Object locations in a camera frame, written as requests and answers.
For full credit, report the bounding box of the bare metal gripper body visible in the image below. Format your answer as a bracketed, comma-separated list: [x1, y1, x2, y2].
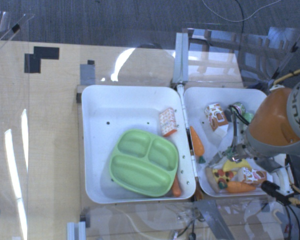
[226, 143, 256, 163]

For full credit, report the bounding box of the yellow banana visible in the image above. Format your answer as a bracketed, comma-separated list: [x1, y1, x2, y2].
[222, 158, 252, 173]

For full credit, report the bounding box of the pizza slice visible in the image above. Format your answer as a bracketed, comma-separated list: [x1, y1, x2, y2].
[205, 167, 238, 194]

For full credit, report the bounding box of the white carton with sausage print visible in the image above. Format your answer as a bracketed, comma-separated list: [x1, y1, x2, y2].
[239, 166, 268, 187]

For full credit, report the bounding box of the orange carrot with green top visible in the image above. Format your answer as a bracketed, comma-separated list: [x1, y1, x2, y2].
[189, 125, 207, 165]

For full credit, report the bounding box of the long orange carrot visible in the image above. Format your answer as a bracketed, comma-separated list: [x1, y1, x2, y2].
[224, 180, 257, 195]

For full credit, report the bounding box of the brown and white carton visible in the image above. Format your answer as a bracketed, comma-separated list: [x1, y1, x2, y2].
[204, 102, 230, 138]

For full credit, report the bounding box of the green can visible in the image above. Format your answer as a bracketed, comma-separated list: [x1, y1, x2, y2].
[231, 101, 255, 124]

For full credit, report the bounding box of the small orange carrot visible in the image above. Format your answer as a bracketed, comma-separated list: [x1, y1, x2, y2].
[171, 175, 183, 198]

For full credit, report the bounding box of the white plastic tray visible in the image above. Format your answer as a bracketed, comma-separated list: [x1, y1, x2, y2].
[80, 84, 197, 205]
[183, 86, 275, 198]

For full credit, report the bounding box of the orange and white carton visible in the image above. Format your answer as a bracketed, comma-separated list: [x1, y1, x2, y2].
[158, 107, 179, 138]

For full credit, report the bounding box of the thin black and white rod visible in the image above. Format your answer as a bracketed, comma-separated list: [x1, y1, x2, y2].
[176, 83, 200, 185]

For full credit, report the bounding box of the green divided plate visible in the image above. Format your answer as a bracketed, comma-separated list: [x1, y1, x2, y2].
[108, 128, 180, 198]

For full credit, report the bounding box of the black cylinder on white bracket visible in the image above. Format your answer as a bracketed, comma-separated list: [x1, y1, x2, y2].
[260, 165, 295, 206]

